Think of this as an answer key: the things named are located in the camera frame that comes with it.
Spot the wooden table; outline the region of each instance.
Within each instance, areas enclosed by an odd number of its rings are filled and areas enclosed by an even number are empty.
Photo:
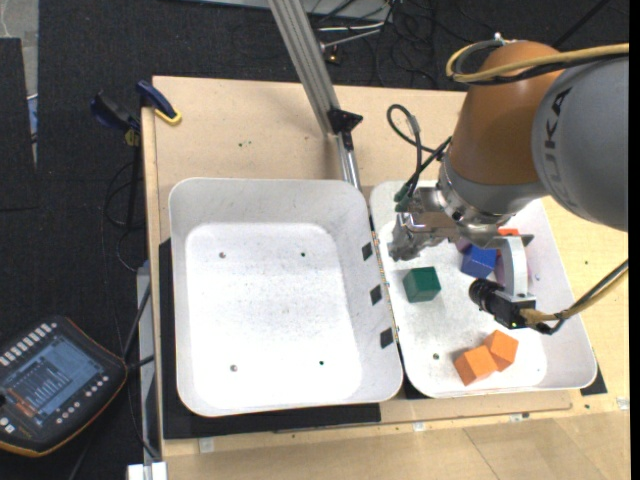
[[[183,114],[172,127],[143,109],[148,246],[156,350],[160,349],[158,246],[170,237],[168,195],[189,177],[340,178],[302,86],[155,77]],[[451,135],[464,93],[336,87],[341,106],[364,116],[354,140],[370,189],[406,179],[415,151],[386,122],[392,103],[419,119],[423,143]],[[434,179],[437,166],[423,179]],[[574,295],[628,256],[627,234],[544,201]],[[630,478],[628,284],[584,313],[608,392],[544,391],[381,404],[382,422],[348,428],[162,440],[170,478]],[[162,372],[156,365],[158,386]]]

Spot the black bracket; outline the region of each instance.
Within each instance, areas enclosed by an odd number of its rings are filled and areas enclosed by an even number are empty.
[[[342,134],[342,143],[345,149],[347,151],[353,151],[351,132],[362,122],[362,116],[338,108],[329,110],[327,116],[329,117],[333,133],[336,135]]]

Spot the robotic arm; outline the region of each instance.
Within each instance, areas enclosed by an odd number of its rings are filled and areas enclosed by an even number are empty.
[[[500,249],[505,286],[478,279],[470,296],[503,325],[532,327],[526,315],[535,296],[527,289],[524,247],[533,237],[501,236],[498,228],[549,194],[584,219],[627,231],[628,45],[626,54],[573,62],[561,71],[558,63],[537,63],[562,57],[544,44],[487,43],[499,47],[479,73],[497,74],[460,77],[474,85],[438,182],[405,199],[389,252],[396,261],[409,260],[445,238]],[[528,62],[537,67],[502,70]],[[550,333],[546,325],[534,328]]]

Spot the black floor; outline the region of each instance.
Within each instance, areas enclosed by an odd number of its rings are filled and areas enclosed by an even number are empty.
[[[380,35],[345,44],[329,72],[337,84],[464,90],[443,75],[460,47],[497,31],[554,44],[600,1],[404,0]],[[136,303],[135,273],[124,264],[144,261],[144,231],[122,239],[119,259],[123,231],[105,222],[103,207],[109,181],[132,151],[118,132],[95,122],[91,98],[104,89],[135,110],[135,83],[155,74],[296,81],[295,71],[268,11],[157,0],[40,0],[39,26],[37,180],[25,175],[28,162],[0,173],[20,181],[11,190],[23,194],[12,211],[0,210],[0,339],[28,320],[60,313],[119,352],[118,333],[128,332]],[[558,47],[628,40],[629,0],[610,0]],[[123,172],[116,186],[127,176]],[[144,214],[142,199],[136,211]],[[111,212],[124,218],[126,198],[117,197]],[[124,478],[126,466],[142,460],[136,397],[130,406],[123,393],[105,416],[95,432],[48,457],[0,454],[0,479],[68,478],[92,435],[76,478]]]

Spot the blue block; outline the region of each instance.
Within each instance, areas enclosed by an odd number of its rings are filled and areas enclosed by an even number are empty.
[[[480,249],[472,245],[464,252],[460,270],[471,277],[485,279],[496,266],[497,254],[496,249]]]

